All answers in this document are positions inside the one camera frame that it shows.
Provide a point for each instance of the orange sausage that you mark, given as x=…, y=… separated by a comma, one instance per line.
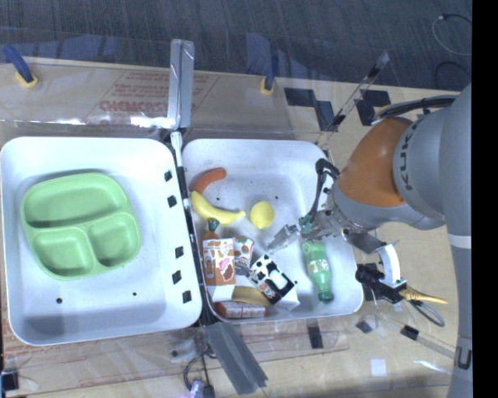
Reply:
x=207, y=178

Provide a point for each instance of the green divided plate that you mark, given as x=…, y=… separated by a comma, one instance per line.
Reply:
x=81, y=226

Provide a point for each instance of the red and white packet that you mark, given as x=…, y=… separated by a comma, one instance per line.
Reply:
x=240, y=310

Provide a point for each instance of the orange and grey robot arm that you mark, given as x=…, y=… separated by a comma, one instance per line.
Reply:
x=423, y=172

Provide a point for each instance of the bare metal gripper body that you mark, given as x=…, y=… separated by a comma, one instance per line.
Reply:
x=323, y=225

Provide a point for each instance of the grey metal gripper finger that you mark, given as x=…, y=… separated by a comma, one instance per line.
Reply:
x=292, y=230
x=276, y=242

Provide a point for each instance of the orange and white carton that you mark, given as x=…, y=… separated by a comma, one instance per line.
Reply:
x=219, y=263

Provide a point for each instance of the green plastic bottle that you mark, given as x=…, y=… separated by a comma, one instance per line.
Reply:
x=318, y=268

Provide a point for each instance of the orange carrot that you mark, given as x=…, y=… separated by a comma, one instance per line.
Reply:
x=210, y=234

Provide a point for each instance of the brown cardboard board red print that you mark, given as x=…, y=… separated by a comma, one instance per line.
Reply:
x=87, y=89

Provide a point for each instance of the yellow bread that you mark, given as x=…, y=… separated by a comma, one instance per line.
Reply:
x=249, y=294

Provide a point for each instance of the white plastic tray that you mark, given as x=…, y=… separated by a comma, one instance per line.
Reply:
x=274, y=168
x=108, y=313

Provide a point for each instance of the white strawberry print cup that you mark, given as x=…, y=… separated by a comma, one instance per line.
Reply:
x=243, y=251

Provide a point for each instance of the yellow lemon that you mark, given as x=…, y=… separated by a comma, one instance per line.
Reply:
x=262, y=215

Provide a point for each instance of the yellow banana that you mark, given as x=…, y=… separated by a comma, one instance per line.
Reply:
x=213, y=214

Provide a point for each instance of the black and white cow carton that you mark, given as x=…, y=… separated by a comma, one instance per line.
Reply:
x=271, y=278

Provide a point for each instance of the thin black and white rod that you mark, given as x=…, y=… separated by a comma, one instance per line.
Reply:
x=177, y=147

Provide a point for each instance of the black cylinder on white bracket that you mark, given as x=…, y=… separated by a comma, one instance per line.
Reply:
x=391, y=263

